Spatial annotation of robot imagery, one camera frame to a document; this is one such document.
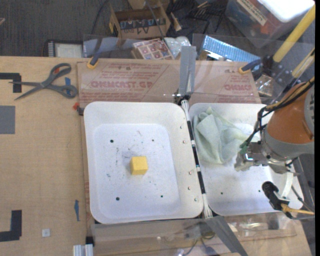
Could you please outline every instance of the gray tape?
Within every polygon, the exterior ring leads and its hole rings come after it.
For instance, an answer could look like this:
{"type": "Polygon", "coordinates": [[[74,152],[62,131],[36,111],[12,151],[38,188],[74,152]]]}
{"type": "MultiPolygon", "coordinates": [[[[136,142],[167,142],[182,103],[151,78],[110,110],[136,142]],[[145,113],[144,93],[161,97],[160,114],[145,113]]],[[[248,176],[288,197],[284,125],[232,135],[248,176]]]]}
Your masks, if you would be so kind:
{"type": "Polygon", "coordinates": [[[183,97],[191,95],[195,89],[195,71],[196,71],[196,47],[181,47],[180,59],[180,82],[178,93],[183,97]]]}
{"type": "Polygon", "coordinates": [[[0,106],[0,134],[16,133],[16,107],[0,106]]]}

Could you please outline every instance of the black tape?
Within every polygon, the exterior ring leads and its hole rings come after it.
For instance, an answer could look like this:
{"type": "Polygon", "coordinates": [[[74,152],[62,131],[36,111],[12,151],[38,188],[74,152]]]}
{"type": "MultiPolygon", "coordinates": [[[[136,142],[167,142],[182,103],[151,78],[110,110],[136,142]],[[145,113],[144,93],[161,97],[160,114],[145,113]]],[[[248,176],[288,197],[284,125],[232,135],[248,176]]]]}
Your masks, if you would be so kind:
{"type": "Polygon", "coordinates": [[[197,149],[196,149],[196,146],[195,146],[195,145],[192,145],[192,150],[193,150],[195,165],[196,165],[196,166],[199,166],[200,164],[199,164],[197,149]]]}
{"type": "Polygon", "coordinates": [[[0,242],[19,240],[22,236],[22,210],[11,211],[10,231],[0,232],[0,242]]]}
{"type": "Polygon", "coordinates": [[[205,189],[204,179],[202,178],[202,173],[201,173],[201,171],[197,171],[197,173],[198,173],[201,193],[205,194],[206,193],[206,189],[205,189]]]}
{"type": "Polygon", "coordinates": [[[0,73],[0,79],[13,81],[12,92],[14,94],[22,92],[21,84],[14,83],[14,82],[21,82],[21,75],[19,73],[0,73]]]}
{"type": "Polygon", "coordinates": [[[194,140],[195,140],[195,139],[194,139],[194,132],[192,131],[191,122],[190,122],[190,121],[187,121],[186,123],[187,123],[187,125],[188,125],[188,130],[189,130],[189,134],[190,134],[190,139],[191,139],[192,141],[194,141],[194,140]]]}

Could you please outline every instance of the yellow pole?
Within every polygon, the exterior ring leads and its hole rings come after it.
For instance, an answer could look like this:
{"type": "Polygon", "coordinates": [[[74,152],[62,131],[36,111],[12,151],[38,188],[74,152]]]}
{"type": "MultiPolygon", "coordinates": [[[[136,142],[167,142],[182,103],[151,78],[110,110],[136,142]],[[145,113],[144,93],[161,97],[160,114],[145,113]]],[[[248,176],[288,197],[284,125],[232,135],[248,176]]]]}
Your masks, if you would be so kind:
{"type": "Polygon", "coordinates": [[[292,46],[298,41],[298,39],[303,35],[303,33],[307,30],[310,24],[316,18],[316,4],[314,4],[310,10],[304,15],[302,20],[298,23],[298,25],[294,28],[291,34],[287,37],[287,39],[283,42],[281,47],[276,51],[273,56],[273,60],[279,63],[284,56],[290,51],[292,46]]]}
{"type": "Polygon", "coordinates": [[[312,51],[310,51],[309,54],[303,59],[303,61],[301,61],[299,65],[296,66],[296,68],[292,71],[292,76],[294,78],[300,77],[302,73],[305,72],[305,70],[315,62],[315,57],[315,48],[313,47],[312,51]]]}

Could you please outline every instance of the cardboard box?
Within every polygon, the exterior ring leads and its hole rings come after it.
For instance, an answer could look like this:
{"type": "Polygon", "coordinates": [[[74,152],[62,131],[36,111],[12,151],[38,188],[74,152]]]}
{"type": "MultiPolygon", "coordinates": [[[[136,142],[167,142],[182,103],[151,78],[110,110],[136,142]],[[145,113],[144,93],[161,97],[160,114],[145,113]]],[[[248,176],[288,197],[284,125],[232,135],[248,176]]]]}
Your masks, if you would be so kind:
{"type": "MultiPolygon", "coordinates": [[[[146,0],[128,0],[129,4],[131,5],[132,9],[143,9],[148,8],[146,4],[146,0]]],[[[160,4],[162,5],[163,9],[166,11],[168,8],[170,0],[160,0],[160,4]]],[[[158,0],[149,0],[149,5],[151,7],[159,6],[158,0]]]]}
{"type": "Polygon", "coordinates": [[[166,43],[160,38],[133,43],[132,55],[135,59],[174,60],[166,43]]]}
{"type": "Polygon", "coordinates": [[[157,20],[156,22],[149,9],[122,10],[115,12],[110,4],[111,15],[109,27],[112,35],[123,40],[152,39],[165,36],[171,22],[160,2],[158,2],[158,6],[159,7],[152,9],[157,20]]]}

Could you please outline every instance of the scissors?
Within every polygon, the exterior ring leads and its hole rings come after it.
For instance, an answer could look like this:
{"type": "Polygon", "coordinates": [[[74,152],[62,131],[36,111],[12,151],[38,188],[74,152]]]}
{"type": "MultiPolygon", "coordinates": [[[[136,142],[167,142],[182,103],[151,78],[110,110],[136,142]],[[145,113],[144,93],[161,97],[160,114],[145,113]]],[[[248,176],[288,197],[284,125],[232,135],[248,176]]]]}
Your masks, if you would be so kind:
{"type": "Polygon", "coordinates": [[[43,82],[16,82],[16,81],[9,82],[9,83],[12,83],[15,85],[34,86],[35,87],[31,90],[28,90],[26,93],[22,94],[21,96],[19,96],[15,100],[23,98],[29,94],[32,94],[32,93],[37,92],[42,89],[50,89],[50,90],[56,91],[57,93],[63,95],[66,98],[69,98],[69,99],[74,98],[78,93],[78,90],[75,86],[73,86],[73,85],[58,86],[58,85],[52,84],[52,82],[54,80],[70,73],[70,71],[71,71],[70,64],[60,63],[51,69],[49,77],[43,82]]]}

